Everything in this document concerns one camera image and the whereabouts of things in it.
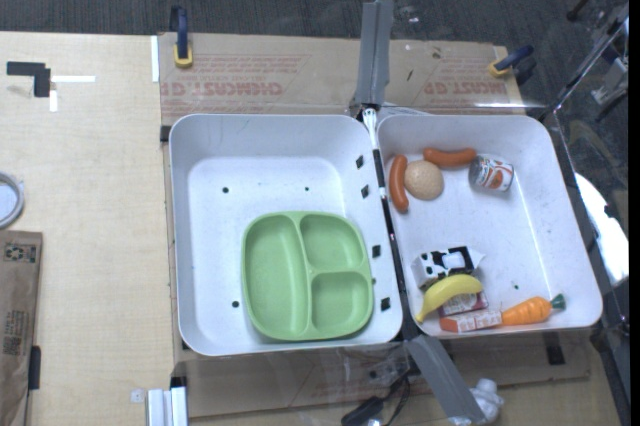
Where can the orange carrot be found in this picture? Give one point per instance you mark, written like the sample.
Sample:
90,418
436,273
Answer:
527,311

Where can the small white and orange can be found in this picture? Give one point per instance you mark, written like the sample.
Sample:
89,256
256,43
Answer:
492,173

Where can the yellow banana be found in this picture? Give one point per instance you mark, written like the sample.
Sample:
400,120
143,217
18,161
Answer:
450,289

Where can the black and white milk carton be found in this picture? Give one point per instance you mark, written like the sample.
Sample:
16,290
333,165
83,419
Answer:
440,263

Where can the brown cardboard board red print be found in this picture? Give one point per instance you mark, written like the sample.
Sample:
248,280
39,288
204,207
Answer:
320,79

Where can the orange toy sausage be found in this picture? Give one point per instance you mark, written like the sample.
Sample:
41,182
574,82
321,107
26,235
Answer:
450,157
398,184

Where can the red and white packet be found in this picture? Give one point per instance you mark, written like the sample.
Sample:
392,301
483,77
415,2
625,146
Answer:
467,303

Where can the orange and white carton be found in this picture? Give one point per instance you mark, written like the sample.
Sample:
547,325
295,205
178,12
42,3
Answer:
470,321

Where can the white plastic tray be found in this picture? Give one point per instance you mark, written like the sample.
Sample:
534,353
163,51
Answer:
210,234
525,234

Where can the clear tape roll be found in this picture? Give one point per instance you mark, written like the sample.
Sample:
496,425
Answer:
20,199

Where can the brown paper bag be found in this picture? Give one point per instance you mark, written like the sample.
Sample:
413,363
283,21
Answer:
17,324

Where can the white crumpled paper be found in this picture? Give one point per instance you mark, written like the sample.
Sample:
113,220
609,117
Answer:
486,398

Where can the green divided plate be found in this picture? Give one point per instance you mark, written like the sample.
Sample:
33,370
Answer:
272,274

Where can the beige toy bread roll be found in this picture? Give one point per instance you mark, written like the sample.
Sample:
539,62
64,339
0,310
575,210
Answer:
424,180

